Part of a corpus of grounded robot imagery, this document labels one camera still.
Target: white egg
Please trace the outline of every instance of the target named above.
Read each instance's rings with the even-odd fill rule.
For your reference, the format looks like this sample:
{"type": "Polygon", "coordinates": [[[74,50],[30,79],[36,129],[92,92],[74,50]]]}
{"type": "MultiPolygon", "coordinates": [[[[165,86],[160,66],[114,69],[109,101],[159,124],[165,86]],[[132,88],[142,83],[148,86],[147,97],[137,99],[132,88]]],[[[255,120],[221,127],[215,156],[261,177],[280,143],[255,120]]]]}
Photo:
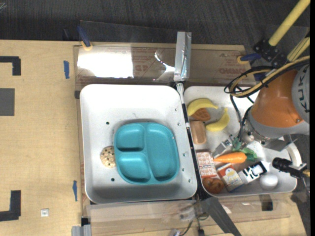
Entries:
{"type": "Polygon", "coordinates": [[[260,177],[260,186],[264,190],[272,190],[278,184],[278,177],[272,173],[263,174],[260,177]]]}

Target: gray square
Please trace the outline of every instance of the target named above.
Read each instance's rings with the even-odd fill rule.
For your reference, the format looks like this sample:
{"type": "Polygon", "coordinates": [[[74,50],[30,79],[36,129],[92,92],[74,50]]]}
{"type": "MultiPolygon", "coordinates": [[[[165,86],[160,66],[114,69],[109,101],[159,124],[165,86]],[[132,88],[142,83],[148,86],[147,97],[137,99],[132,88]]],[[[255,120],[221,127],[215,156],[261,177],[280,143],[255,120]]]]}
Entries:
{"type": "Polygon", "coordinates": [[[14,116],[14,88],[0,88],[0,116],[14,116]]]}

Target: white square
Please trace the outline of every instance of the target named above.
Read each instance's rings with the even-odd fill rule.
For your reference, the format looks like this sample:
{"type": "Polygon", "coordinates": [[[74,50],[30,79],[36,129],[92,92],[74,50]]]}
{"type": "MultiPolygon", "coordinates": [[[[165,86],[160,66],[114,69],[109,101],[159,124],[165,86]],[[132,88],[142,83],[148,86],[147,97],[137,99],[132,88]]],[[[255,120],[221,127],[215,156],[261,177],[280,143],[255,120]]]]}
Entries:
{"type": "Polygon", "coordinates": [[[40,216],[41,217],[48,217],[49,216],[49,209],[42,209],[40,210],[40,216]]]}

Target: dark gray floor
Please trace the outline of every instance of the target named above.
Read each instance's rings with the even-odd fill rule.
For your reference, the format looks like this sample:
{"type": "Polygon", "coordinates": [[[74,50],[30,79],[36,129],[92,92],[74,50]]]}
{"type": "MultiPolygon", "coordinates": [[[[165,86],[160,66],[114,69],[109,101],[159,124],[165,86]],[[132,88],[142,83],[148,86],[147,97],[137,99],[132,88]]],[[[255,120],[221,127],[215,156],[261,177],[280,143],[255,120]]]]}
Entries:
{"type": "MultiPolygon", "coordinates": [[[[158,37],[141,39],[140,29],[107,25],[104,33],[94,34],[92,40],[174,42],[173,32],[189,30],[193,43],[242,44],[251,50],[261,38],[271,36],[298,1],[0,0],[7,4],[7,8],[0,12],[0,39],[62,40],[64,28],[76,38],[76,26],[83,20],[166,29],[162,33],[151,30],[158,37]]],[[[280,48],[284,52],[291,50],[309,27],[310,8],[281,41],[280,48]]],[[[310,139],[299,138],[300,151],[309,162],[310,139]]],[[[310,199],[300,197],[297,195],[296,201],[310,235],[310,199]]]]}

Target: white sink basin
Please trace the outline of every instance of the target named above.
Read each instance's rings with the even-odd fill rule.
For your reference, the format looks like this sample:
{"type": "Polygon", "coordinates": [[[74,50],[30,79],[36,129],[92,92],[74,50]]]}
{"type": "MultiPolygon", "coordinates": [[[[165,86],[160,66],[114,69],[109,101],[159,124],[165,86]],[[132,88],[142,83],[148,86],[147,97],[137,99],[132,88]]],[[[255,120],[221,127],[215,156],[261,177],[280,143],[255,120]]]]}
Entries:
{"type": "Polygon", "coordinates": [[[179,94],[167,86],[88,85],[80,94],[85,189],[97,204],[192,197],[197,181],[179,94]],[[124,124],[156,122],[174,134],[179,173],[167,183],[138,185],[123,180],[117,167],[106,168],[100,159],[104,147],[114,144],[124,124]]]}

